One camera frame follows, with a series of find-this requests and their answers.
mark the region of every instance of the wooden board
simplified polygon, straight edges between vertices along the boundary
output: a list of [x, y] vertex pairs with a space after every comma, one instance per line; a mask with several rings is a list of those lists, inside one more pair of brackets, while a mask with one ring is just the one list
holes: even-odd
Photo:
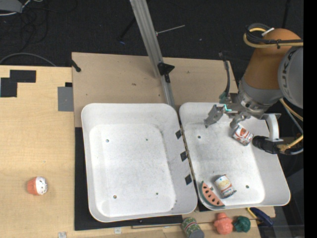
[[[75, 126], [89, 103], [166, 103], [160, 78], [155, 78], [149, 57], [72, 53], [82, 69], [73, 68]], [[175, 66], [170, 73], [177, 110], [186, 102], [218, 102], [227, 74], [220, 60], [164, 58]], [[230, 69], [230, 91], [237, 92]]]
[[[59, 112], [57, 100], [57, 88], [72, 82], [72, 68], [0, 66], [0, 77], [9, 77], [10, 69], [36, 70], [37, 78], [36, 83], [18, 83], [17, 98], [0, 98], [2, 237], [56, 238], [58, 232], [66, 232], [67, 238], [185, 237], [180, 225], [123, 227], [121, 235], [115, 235], [114, 228], [74, 231], [74, 113]], [[33, 196], [26, 190], [27, 181], [35, 176], [48, 181], [43, 196]], [[267, 209], [271, 216], [275, 214], [273, 207]], [[226, 213], [239, 216], [245, 209]], [[214, 212], [195, 211], [187, 216], [207, 226], [214, 221]], [[253, 227], [250, 237], [260, 237], [254, 223]], [[213, 237], [214, 231], [206, 229], [206, 234]], [[234, 232], [230, 237], [246, 236]]]

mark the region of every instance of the black clip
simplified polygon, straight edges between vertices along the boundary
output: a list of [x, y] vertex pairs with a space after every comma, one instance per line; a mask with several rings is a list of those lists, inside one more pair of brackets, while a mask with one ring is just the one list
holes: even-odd
[[175, 68], [173, 65], [165, 64], [163, 62], [158, 63], [158, 70], [161, 76], [165, 76], [165, 81], [170, 83], [169, 73]]
[[81, 68], [74, 62], [73, 59], [70, 60], [70, 65], [73, 66], [77, 72], [81, 72]]
[[278, 44], [280, 41], [282, 41], [282, 40], [281, 40], [281, 39], [278, 39], [278, 40], [276, 41], [277, 49], [280, 49], [280, 48], [281, 48], [281, 46]]

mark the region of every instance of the green toy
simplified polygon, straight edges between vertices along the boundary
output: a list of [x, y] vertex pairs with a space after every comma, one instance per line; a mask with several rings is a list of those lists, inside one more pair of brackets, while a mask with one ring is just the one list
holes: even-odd
[[249, 218], [244, 216], [239, 216], [237, 218], [237, 221], [233, 223], [233, 226], [235, 227], [236, 231], [247, 233], [250, 230], [251, 222]]

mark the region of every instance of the black tape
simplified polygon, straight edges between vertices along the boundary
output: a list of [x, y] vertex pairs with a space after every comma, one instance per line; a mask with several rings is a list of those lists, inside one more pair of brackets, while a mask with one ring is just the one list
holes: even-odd
[[0, 97], [16, 97], [17, 82], [12, 82], [11, 78], [1, 78]]
[[186, 160], [186, 159], [187, 159], [186, 151], [185, 151], [185, 152], [182, 152], [182, 153], [180, 154], [180, 157], [181, 157], [182, 161]]
[[175, 133], [177, 139], [179, 139], [182, 136], [182, 132], [179, 130], [178, 132]]
[[17, 83], [35, 83], [36, 70], [10, 70], [10, 79]]
[[186, 185], [190, 184], [193, 181], [190, 174], [185, 177], [185, 181], [186, 181]]

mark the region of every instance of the yellow cable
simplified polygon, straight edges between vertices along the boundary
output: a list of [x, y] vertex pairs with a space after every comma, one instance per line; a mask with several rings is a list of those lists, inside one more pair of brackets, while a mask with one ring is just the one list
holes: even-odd
[[304, 121], [303, 117], [301, 117], [299, 114], [297, 114], [294, 110], [292, 110], [286, 103], [285, 101], [281, 98], [279, 101], [283, 104], [283, 106], [291, 112], [294, 116], [296, 116], [299, 120]]
[[257, 219], [257, 216], [253, 213], [253, 211], [251, 211], [251, 209], [250, 209], [249, 207], [247, 207], [247, 211], [250, 213], [250, 215], [251, 215], [253, 218]]
[[285, 151], [286, 149], [291, 148], [292, 146], [296, 145], [297, 143], [299, 143], [300, 141], [302, 141], [304, 139], [304, 134], [301, 135], [299, 138], [297, 138], [296, 140], [294, 140], [292, 143], [290, 144], [286, 144], [286, 145], [278, 145], [277, 147], [281, 149], [281, 151]]
[[247, 35], [243, 35], [243, 41], [250, 47], [253, 48], [273, 48], [273, 47], [283, 47], [283, 46], [293, 46], [293, 47], [302, 47], [304, 46], [304, 42], [298, 43], [276, 43], [276, 44], [254, 44], [248, 41]]
[[254, 31], [266, 32], [264, 28], [260, 28], [260, 27], [251, 28], [249, 31], [250, 32], [254, 32]]

